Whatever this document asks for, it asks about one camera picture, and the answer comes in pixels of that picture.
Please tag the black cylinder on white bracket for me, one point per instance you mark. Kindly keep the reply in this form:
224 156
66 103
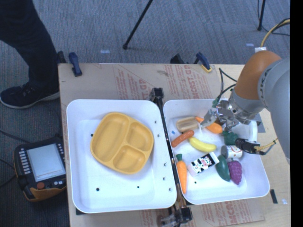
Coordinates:
247 146

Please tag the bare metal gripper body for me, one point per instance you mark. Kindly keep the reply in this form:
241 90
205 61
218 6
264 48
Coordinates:
228 112

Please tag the yellow divided plate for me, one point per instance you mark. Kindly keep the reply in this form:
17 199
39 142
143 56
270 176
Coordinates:
111 136

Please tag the black tripod leg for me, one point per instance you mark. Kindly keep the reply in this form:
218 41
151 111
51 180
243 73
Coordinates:
139 20
262 11

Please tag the green pepper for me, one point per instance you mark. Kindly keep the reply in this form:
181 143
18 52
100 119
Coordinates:
223 170

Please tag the person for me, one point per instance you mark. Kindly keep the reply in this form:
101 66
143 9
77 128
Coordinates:
26 44

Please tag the green broccoli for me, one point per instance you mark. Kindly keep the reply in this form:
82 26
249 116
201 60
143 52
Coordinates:
230 138

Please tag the orange sausage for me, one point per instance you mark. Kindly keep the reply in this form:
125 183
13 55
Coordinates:
182 138

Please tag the orange carrot green top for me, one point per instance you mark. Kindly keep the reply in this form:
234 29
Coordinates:
182 174

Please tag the white plastic tray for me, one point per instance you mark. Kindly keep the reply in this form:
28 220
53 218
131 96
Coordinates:
210 188
118 193

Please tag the orange toy pepper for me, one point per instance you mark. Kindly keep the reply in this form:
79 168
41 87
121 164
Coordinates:
215 128

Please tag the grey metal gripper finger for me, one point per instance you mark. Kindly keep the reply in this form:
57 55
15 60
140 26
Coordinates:
228 127
209 118

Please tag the cow print milk carton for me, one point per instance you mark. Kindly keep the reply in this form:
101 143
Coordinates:
202 164

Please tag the small white can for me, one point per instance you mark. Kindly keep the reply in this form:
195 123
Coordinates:
234 152

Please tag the brown cardboard board red print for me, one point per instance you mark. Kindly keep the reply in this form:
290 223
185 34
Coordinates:
132 81

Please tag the tan hot dog bun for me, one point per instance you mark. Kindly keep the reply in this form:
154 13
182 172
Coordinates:
187 124

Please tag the purple grapes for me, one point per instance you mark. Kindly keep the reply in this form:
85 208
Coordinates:
235 171

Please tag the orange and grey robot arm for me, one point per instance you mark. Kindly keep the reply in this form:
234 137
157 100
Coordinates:
265 84

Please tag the yellow banana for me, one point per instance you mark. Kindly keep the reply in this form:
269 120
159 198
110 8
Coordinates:
203 146

